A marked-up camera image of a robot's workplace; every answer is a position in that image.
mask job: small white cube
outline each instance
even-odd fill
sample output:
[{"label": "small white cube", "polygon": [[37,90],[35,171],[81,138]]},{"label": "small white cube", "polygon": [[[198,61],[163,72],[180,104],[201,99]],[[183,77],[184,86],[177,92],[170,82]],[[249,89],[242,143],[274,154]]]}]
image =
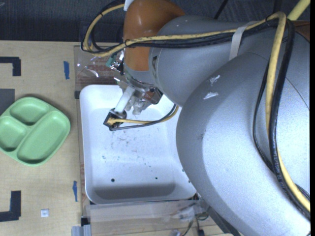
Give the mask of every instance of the small white cube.
[{"label": "small white cube", "polygon": [[42,218],[49,217],[49,209],[42,209],[42,210],[40,210],[40,216]]}]

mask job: dark floor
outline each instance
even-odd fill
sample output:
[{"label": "dark floor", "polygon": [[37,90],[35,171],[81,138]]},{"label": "dark floor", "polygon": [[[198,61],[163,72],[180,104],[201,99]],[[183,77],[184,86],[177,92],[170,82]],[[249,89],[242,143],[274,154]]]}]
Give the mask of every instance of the dark floor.
[{"label": "dark floor", "polygon": [[[0,40],[78,41],[80,29],[113,0],[0,0]],[[223,0],[172,0],[187,14],[213,17]],[[283,0],[288,14],[299,0]],[[230,0],[220,15],[223,21],[252,21],[272,13],[274,0]],[[310,20],[310,8],[300,17]],[[124,20],[113,12],[99,24],[99,41],[116,41]]]}]

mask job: green tray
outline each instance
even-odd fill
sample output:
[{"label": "green tray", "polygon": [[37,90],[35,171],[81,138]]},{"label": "green tray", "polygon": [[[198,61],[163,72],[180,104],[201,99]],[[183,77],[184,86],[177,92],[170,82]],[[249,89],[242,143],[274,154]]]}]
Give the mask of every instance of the green tray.
[{"label": "green tray", "polygon": [[0,116],[0,150],[22,164],[38,166],[56,153],[69,131],[70,121],[60,110],[24,97]]}]

